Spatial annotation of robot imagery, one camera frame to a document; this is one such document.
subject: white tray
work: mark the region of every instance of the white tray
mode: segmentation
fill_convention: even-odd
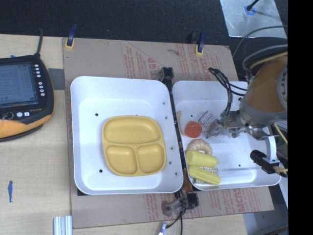
[[[168,89],[155,80],[82,76],[70,88],[74,178],[86,194],[167,193],[183,182],[179,146]],[[105,120],[140,115],[160,126],[166,165],[153,175],[118,176],[106,165],[101,140]]]
[[[246,88],[246,82],[232,82],[241,88]],[[185,128],[190,120],[197,121],[206,111],[220,118],[220,113],[227,104],[226,89],[215,81],[179,81],[173,86],[175,109],[181,111],[180,126]],[[231,110],[239,109],[238,96],[233,95]],[[181,136],[184,151],[192,138]],[[257,141],[247,133],[232,138],[228,130],[223,130],[216,137],[205,138],[204,132],[197,138],[202,138],[212,147],[214,156],[220,162],[216,165],[221,183],[217,186],[194,184],[200,190],[231,189],[244,187],[270,186],[279,183],[278,174],[267,174],[250,158],[252,150],[266,153],[265,141]]]

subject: display screen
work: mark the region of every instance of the display screen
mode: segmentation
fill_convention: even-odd
[[[0,108],[38,104],[31,63],[0,65]]]

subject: brown cylinder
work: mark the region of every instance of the brown cylinder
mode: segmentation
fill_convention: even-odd
[[[245,95],[247,105],[265,112],[285,111],[278,97],[277,80],[287,59],[287,56],[278,57],[261,67]]]

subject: black fabric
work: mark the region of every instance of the black fabric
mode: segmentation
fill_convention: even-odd
[[[275,3],[288,24],[288,0]],[[240,40],[228,35],[220,0],[0,0],[0,34],[34,35],[41,27],[45,36],[66,37],[72,23],[83,38],[185,43],[195,31],[205,33],[205,44],[232,51]]]

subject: gray square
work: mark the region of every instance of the gray square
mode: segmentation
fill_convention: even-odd
[[[255,0],[220,0],[228,34],[243,37],[263,27],[282,26],[274,0],[259,0],[250,11],[246,7]],[[287,38],[284,28],[260,30],[249,35],[255,37]]]

